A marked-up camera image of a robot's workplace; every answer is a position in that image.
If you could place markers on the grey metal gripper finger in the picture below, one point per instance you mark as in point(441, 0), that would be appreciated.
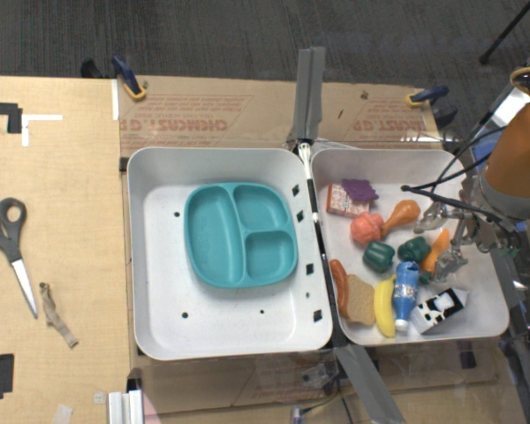
point(433, 219)
point(451, 259)

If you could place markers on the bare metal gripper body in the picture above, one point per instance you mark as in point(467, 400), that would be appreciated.
point(490, 232)

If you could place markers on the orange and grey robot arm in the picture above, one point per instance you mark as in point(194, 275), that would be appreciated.
point(512, 157)

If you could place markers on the orange carrot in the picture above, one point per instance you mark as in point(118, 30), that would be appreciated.
point(436, 250)

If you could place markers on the orange chicken drumstick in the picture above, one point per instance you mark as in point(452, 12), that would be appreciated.
point(404, 214)

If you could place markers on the green bell pepper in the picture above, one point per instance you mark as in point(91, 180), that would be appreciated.
point(414, 249)
point(378, 257)

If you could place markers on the black and white milk carton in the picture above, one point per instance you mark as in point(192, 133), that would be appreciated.
point(439, 309)

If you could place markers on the white plastic tray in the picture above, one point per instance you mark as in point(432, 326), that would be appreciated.
point(229, 320)
point(477, 307)

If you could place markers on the blue bottle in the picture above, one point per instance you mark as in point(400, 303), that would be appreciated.
point(405, 292)

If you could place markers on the coral toy pumpkin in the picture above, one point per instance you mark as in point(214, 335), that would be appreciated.
point(365, 229)

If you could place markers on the purple wavy flat piece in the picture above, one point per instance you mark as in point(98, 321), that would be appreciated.
point(360, 189)

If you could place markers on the yellow banana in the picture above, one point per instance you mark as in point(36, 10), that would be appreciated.
point(383, 307)

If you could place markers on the orange and white carton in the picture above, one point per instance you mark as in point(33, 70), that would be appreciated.
point(342, 203)

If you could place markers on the brown bread slice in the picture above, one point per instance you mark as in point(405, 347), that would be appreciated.
point(360, 302)

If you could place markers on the red sausage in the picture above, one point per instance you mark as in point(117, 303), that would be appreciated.
point(340, 283)

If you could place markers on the thin black and white rod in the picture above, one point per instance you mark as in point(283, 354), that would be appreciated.
point(318, 232)

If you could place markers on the brown cardboard board, red print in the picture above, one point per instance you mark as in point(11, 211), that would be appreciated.
point(256, 113)

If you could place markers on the teal divided plate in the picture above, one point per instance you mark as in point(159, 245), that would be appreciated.
point(212, 232)

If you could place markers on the beige crumpled strip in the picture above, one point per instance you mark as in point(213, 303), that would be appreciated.
point(53, 312)

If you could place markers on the black cylinder on white bracket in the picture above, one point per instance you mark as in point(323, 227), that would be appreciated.
point(512, 106)

